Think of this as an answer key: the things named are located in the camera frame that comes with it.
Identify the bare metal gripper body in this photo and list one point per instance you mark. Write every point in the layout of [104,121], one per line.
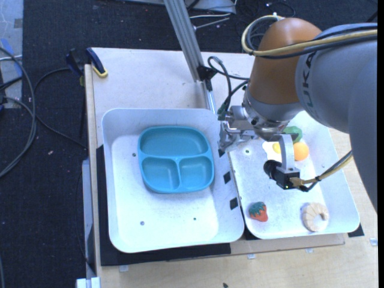
[240,121]

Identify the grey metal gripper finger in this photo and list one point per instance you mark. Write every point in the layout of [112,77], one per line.
[223,141]
[237,141]

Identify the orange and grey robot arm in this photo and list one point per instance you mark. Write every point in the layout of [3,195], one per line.
[336,79]

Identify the white toy fried egg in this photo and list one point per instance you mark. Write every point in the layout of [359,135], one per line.
[271,151]

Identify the thin black and white rod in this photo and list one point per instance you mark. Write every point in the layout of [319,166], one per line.
[211,99]

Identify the blue divided plate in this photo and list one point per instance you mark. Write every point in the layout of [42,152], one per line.
[175,157]

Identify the green toy vegetable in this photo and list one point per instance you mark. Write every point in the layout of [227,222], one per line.
[294,131]

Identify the orange toy ball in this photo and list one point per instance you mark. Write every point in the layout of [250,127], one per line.
[301,151]

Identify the red toy strawberry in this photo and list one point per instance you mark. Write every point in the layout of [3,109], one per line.
[259,212]

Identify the white plastic tray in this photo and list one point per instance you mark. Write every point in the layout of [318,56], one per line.
[285,208]
[168,214]

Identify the pale flat board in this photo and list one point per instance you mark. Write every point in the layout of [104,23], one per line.
[144,79]

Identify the beige toy croissant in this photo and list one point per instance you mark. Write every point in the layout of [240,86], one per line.
[312,217]

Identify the black cylinder on white bracket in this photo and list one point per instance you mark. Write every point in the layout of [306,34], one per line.
[285,172]

